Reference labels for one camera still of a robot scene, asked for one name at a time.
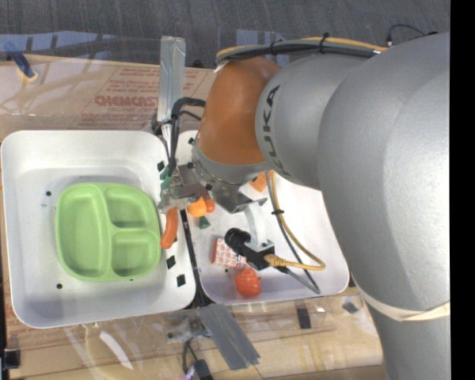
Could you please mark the orange toy sausage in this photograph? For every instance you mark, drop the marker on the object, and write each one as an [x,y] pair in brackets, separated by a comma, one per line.
[169,230]

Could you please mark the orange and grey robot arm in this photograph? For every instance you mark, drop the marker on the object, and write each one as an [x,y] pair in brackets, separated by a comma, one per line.
[372,180]

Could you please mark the orange and white packet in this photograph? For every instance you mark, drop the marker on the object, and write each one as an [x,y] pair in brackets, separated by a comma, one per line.
[221,251]

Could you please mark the small orange toy food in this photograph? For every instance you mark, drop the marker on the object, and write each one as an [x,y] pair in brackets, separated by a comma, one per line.
[259,182]

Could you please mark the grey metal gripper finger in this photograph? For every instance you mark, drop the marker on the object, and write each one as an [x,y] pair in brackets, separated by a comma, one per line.
[164,203]

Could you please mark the green divided plate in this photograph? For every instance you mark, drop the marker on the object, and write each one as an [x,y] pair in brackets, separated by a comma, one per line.
[103,236]

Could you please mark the white plastic tray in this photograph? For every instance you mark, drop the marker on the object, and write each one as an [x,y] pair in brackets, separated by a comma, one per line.
[27,228]
[324,248]

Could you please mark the brown cardboard board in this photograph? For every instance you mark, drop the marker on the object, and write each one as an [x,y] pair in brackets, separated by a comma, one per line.
[83,93]

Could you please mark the black cylinder on white bracket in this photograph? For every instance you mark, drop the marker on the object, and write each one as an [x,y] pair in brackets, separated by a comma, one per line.
[257,228]

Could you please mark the orange toy carrot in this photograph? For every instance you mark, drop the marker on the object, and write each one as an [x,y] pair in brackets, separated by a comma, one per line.
[198,208]

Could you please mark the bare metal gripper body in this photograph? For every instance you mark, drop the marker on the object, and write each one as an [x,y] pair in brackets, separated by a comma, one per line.
[188,186]

